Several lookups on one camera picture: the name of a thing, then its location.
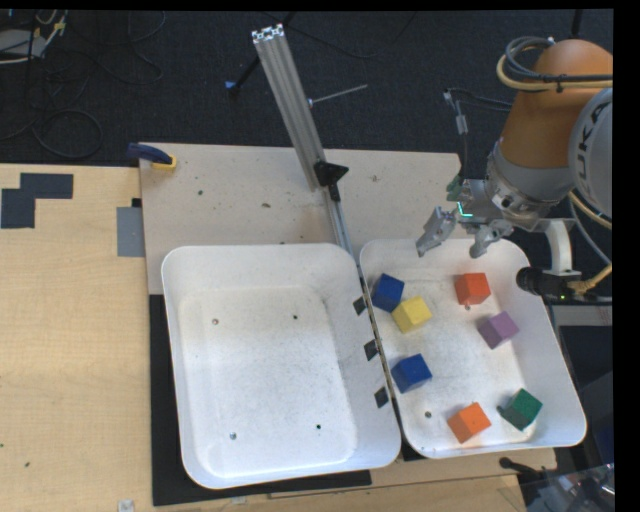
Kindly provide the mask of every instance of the green cube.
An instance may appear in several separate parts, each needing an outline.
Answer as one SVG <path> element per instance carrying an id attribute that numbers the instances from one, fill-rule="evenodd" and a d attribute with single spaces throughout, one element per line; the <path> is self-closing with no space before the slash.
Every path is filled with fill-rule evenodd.
<path id="1" fill-rule="evenodd" d="M 542 402 L 525 389 L 520 389 L 506 407 L 497 407 L 500 416 L 518 430 L 530 425 L 542 408 Z"/>

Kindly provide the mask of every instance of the orange cube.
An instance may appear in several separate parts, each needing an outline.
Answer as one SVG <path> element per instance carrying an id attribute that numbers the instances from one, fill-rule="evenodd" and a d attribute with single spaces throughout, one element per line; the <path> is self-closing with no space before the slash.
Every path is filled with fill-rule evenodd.
<path id="1" fill-rule="evenodd" d="M 478 402 L 473 402 L 458 411 L 447 420 L 447 423 L 461 444 L 491 426 L 491 421 Z"/>
<path id="2" fill-rule="evenodd" d="M 484 272 L 463 274 L 455 283 L 458 302 L 463 306 L 481 304 L 491 295 L 489 282 Z"/>

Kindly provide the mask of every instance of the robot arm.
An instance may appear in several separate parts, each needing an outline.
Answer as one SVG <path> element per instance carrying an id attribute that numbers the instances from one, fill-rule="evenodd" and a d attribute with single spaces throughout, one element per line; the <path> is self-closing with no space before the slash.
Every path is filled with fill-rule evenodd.
<path id="1" fill-rule="evenodd" d="M 532 49 L 542 53 L 529 70 L 516 57 Z M 509 77 L 507 64 L 511 74 L 523 80 Z M 479 180 L 458 176 L 449 185 L 448 199 L 457 207 L 444 213 L 436 208 L 416 242 L 418 254 L 422 257 L 440 245 L 456 222 L 475 236 L 473 258 L 514 228 L 544 232 L 552 249 L 552 267 L 522 269 L 518 285 L 555 298 L 583 295 L 611 267 L 604 275 L 579 281 L 580 273 L 572 270 L 567 234 L 574 221 L 547 215 L 567 196 L 583 206 L 573 192 L 577 189 L 593 209 L 612 218 L 613 57 L 580 39 L 556 43 L 524 37 L 507 46 L 497 73 L 518 92 L 488 157 L 486 175 Z M 461 115 L 456 113 L 460 129 Z"/>

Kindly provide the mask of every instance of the wooden surface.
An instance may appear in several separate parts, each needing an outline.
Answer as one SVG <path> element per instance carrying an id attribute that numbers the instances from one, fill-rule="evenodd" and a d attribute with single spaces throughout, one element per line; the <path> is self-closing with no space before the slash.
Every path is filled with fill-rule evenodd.
<path id="1" fill-rule="evenodd" d="M 114 512 L 124 499 L 136 512 L 158 510 L 145 259 L 117 256 L 116 209 L 140 197 L 139 170 L 0 165 L 0 188 L 18 188 L 21 172 L 72 173 L 74 194 L 37 200 L 34 229 L 0 230 L 0 510 Z M 536 468 L 555 465 L 552 449 L 508 455 Z M 497 466 L 498 456 L 397 462 L 374 470 L 367 489 L 237 503 L 259 511 L 402 511 L 429 503 L 511 512 L 513 496 L 521 499 L 517 479 Z"/>

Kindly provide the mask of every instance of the yellow cube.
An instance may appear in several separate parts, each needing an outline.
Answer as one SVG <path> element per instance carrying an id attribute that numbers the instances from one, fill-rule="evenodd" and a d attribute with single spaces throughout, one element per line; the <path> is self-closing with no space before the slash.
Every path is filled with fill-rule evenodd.
<path id="1" fill-rule="evenodd" d="M 400 330 L 406 333 L 424 325 L 432 315 L 422 297 L 416 295 L 398 304 L 391 316 Z"/>

